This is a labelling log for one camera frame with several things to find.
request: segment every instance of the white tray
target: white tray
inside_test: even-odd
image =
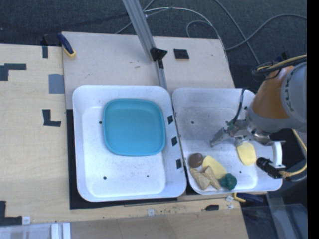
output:
[[[121,156],[111,153],[103,139],[105,104],[118,98],[152,101],[162,109],[166,145],[153,156]],[[90,202],[171,198],[186,188],[182,154],[171,97],[159,86],[84,85],[73,93],[77,188]]]
[[[229,139],[214,147],[210,141],[214,135],[226,126],[236,114],[241,89],[179,88],[172,95],[175,119],[180,142],[187,166],[189,182],[192,188],[202,195],[230,193],[225,188],[216,190],[209,186],[202,190],[189,172],[188,158],[196,152],[203,156],[212,156],[221,163],[228,173],[237,178],[237,185],[231,192],[274,191],[281,187],[282,179],[273,179],[256,164],[245,166],[239,159],[235,140]],[[245,91],[243,107],[249,106],[254,94]],[[245,110],[238,119],[245,117]],[[251,141],[258,157],[273,159],[272,148]]]

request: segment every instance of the yellow and blue clamp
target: yellow and blue clamp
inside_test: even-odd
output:
[[[71,44],[68,42],[68,40],[64,37],[62,33],[58,33],[57,37],[61,44],[64,47],[64,52],[69,56],[69,57],[74,57],[76,52],[74,49],[72,49]]]

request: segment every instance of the dark green toy broccoli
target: dark green toy broccoli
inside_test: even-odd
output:
[[[226,174],[223,178],[221,178],[219,180],[219,184],[228,189],[228,190],[232,190],[235,188],[236,184],[237,184],[237,179],[235,176],[233,176],[232,174],[228,173]]]

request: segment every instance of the wooden table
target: wooden table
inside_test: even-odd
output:
[[[196,41],[199,45],[206,42]],[[70,210],[66,96],[49,92],[49,75],[65,75],[62,52],[61,47],[48,47],[48,58],[43,58],[41,46],[0,44],[0,66],[22,63],[27,68],[9,70],[8,80],[0,81],[0,200],[6,201],[5,215],[29,216],[32,223],[74,222],[72,234],[88,233],[84,228],[95,221],[102,230],[111,226],[117,233],[119,229],[122,238],[129,238],[122,224],[132,229],[147,229],[142,224],[161,225],[162,232],[169,227],[172,238],[206,238],[212,231],[227,238],[247,238],[239,203],[233,201],[234,208],[229,209],[224,195],[182,195],[174,202]],[[210,67],[218,75],[220,68]],[[233,87],[230,73],[222,73],[228,75],[224,86]],[[204,87],[214,87],[217,82],[218,77]],[[51,111],[51,121],[61,122],[60,127],[43,125],[42,110],[46,109]],[[203,211],[212,204],[219,205],[219,211]],[[154,217],[148,217],[150,210]]]

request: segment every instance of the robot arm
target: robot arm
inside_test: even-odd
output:
[[[292,63],[300,60],[306,60],[306,56],[298,57]],[[273,178],[281,178],[279,172],[285,169],[281,164],[283,142],[274,142],[269,135],[285,128],[307,131],[307,62],[289,65],[292,63],[286,60],[280,65],[268,67],[275,70],[269,73],[250,106],[246,108],[245,119],[239,120],[237,117],[245,89],[242,90],[236,116],[226,122],[227,127],[215,135],[210,142],[211,147],[231,137],[236,139],[236,146],[245,139],[253,139],[264,146],[270,145],[274,153],[273,161],[259,158],[257,166]]]

